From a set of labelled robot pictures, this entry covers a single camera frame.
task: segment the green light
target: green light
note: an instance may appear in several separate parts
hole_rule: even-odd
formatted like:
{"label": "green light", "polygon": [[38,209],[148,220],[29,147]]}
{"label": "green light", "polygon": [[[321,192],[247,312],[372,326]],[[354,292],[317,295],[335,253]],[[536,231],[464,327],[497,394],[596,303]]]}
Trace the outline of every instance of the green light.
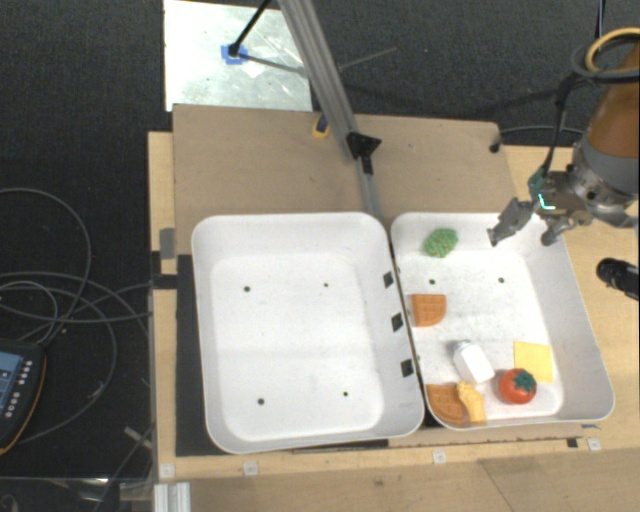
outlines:
{"label": "green light", "polygon": [[543,210],[555,210],[556,209],[555,206],[548,206],[548,205],[545,204],[544,197],[542,197],[542,194],[538,194],[538,201],[540,201],[540,206],[542,206]]}

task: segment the green toy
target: green toy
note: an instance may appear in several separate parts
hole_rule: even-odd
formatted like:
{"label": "green toy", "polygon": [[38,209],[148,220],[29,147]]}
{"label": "green toy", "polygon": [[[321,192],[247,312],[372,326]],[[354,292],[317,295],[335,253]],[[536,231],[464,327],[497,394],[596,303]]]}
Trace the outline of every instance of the green toy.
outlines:
{"label": "green toy", "polygon": [[434,258],[444,258],[455,248],[458,235],[453,229],[441,228],[431,233],[422,244],[424,252]]}

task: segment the black floor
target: black floor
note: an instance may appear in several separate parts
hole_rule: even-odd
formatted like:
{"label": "black floor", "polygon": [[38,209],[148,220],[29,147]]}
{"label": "black floor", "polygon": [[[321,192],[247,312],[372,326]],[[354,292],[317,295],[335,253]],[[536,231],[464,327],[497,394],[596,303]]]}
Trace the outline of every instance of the black floor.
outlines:
{"label": "black floor", "polygon": [[[554,88],[569,71],[572,50],[593,38],[598,2],[316,5],[338,63],[398,47],[344,71],[356,112],[491,120],[507,128],[553,122]],[[637,25],[638,15],[636,2],[610,1],[605,30]],[[0,189],[31,187],[66,201],[91,236],[91,279],[114,290],[150,278],[146,136],[171,128],[163,108],[162,22],[161,0],[0,2]],[[584,128],[600,92],[585,88],[572,96],[568,126]],[[549,137],[536,132],[508,141],[546,144]],[[80,275],[83,251],[64,209],[39,196],[0,195],[0,274]],[[47,284],[73,290],[65,281]],[[143,290],[127,298],[137,311],[146,309]],[[47,312],[42,297],[33,300]],[[105,307],[111,316],[126,313]],[[26,327],[0,313],[0,338]],[[0,457],[0,475],[101,476],[119,466],[134,444],[124,428],[149,426],[149,376],[140,327],[128,322],[114,329],[119,354],[104,396],[68,427]],[[104,326],[70,326],[58,336],[25,436],[91,399],[108,372],[110,350]],[[148,456],[140,450],[123,475],[142,475]]]}

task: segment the yellow cable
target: yellow cable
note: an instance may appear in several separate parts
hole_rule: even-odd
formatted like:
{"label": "yellow cable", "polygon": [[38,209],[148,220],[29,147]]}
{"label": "yellow cable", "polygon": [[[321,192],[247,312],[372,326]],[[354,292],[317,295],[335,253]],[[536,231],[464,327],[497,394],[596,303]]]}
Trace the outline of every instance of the yellow cable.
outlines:
{"label": "yellow cable", "polygon": [[592,71],[593,73],[599,73],[600,71],[602,71],[602,69],[596,66],[595,63],[593,62],[593,58],[595,57],[596,52],[603,44],[608,43],[613,39],[617,39],[619,37],[624,37],[624,36],[638,37],[640,36],[640,28],[638,27],[619,28],[617,30],[612,30],[608,34],[605,34],[604,36],[596,39],[594,43],[589,47],[586,55],[584,56],[585,67],[589,71]]}

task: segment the tomato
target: tomato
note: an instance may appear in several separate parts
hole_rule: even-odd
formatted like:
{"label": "tomato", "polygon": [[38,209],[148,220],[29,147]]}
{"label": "tomato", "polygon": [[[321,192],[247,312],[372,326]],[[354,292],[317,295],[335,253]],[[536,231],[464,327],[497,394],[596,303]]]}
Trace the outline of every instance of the tomato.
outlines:
{"label": "tomato", "polygon": [[522,368],[509,370],[500,378],[500,394],[511,404],[529,403],[537,390],[536,379]]}

